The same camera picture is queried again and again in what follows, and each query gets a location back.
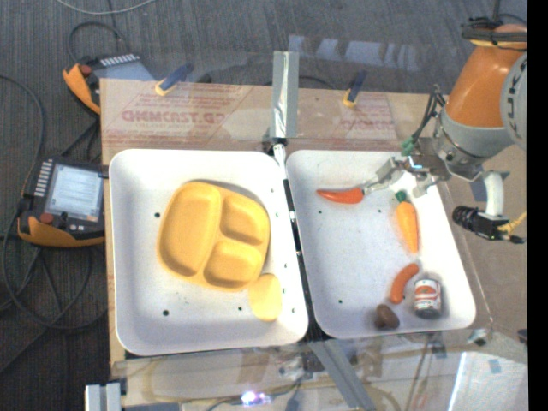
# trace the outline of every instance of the yellow divided plate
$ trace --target yellow divided plate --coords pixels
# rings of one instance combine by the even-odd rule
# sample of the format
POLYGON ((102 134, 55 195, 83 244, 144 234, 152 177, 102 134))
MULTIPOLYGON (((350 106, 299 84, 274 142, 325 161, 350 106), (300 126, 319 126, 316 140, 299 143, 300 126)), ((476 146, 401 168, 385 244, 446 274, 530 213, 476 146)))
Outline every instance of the yellow divided plate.
POLYGON ((268 214, 257 201, 210 183, 187 182, 162 216, 156 251, 178 277, 239 291, 259 278, 270 234, 268 214))

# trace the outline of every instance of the can label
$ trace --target can label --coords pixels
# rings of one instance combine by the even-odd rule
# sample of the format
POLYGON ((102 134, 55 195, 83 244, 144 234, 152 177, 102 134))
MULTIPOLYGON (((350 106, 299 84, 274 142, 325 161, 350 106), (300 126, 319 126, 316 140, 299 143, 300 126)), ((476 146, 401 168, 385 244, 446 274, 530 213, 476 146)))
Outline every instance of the can label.
POLYGON ((414 284, 414 313, 423 319, 436 319, 442 314, 441 285, 424 278, 414 284))

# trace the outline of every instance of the white tray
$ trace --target white tray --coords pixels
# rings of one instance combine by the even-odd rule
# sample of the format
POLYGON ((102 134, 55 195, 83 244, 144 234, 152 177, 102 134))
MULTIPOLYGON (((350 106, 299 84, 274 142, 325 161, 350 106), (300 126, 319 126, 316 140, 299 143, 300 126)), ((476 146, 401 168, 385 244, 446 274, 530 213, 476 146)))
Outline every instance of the white tray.
POLYGON ((318 188, 350 188, 375 175, 391 152, 297 151, 288 157, 289 184, 314 315, 325 333, 336 338, 372 337, 388 333, 443 331, 469 326, 475 303, 438 189, 432 186, 411 197, 415 179, 406 173, 391 188, 367 195, 359 204, 344 205, 316 194, 318 188), (420 226, 418 255, 408 252, 396 228, 397 190, 406 189, 420 226), (408 283, 405 299, 390 304, 396 274, 412 261, 421 271, 408 283), (428 274, 442 285, 443 314, 421 319, 414 314, 414 281, 428 274), (375 308, 386 303, 401 324, 379 331, 375 308))
POLYGON ((137 355, 284 345, 299 341, 308 316, 281 171, 260 152, 130 149, 110 163, 116 333, 137 355), (160 217, 184 182, 222 183, 257 199, 271 220, 263 272, 283 288, 273 322, 257 319, 247 291, 225 293, 173 277, 156 257, 160 217))

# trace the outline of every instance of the brown mushroom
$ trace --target brown mushroom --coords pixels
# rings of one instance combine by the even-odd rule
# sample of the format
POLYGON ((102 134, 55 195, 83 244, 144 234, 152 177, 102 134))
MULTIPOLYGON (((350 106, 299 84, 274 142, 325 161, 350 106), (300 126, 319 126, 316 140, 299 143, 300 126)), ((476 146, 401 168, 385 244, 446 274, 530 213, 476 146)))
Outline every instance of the brown mushroom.
POLYGON ((396 329, 400 325, 400 319, 389 306, 378 305, 376 313, 375 326, 379 329, 396 329))

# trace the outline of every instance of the gray carpet floor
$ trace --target gray carpet floor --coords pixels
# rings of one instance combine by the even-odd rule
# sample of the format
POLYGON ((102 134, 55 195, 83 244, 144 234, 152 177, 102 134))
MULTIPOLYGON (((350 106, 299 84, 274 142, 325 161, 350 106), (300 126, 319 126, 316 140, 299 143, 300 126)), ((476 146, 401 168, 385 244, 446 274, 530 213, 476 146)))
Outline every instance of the gray carpet floor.
MULTIPOLYGON (((301 86, 345 89, 354 77, 343 56, 350 44, 380 45, 380 65, 366 59, 367 89, 449 92, 473 46, 461 38, 462 24, 490 17, 495 0, 0 0, 0 229, 5 232, 32 167, 44 115, 40 154, 57 154, 90 128, 67 154, 76 160, 100 155, 98 118, 63 82, 74 57, 139 53, 164 74, 180 61, 197 63, 196 77, 214 82, 265 84, 273 51, 306 43, 310 59, 301 86), (116 11, 114 15, 91 13, 116 11), (101 26, 79 28, 82 22, 101 26), (325 39, 337 45, 322 51, 325 39), (323 53, 322 63, 314 59, 323 53), (40 108, 33 100, 39 100, 40 108)), ((527 20, 527 0, 501 0, 505 22, 527 20)), ((5 265, 11 284, 22 281, 35 249, 9 238, 5 265)), ((21 294, 27 311, 6 305, 0 277, 0 409, 79 410, 86 384, 109 380, 106 279, 101 248, 43 251, 21 294), (61 308, 83 293, 50 327, 61 308), (87 327, 71 330, 71 326, 87 327)))

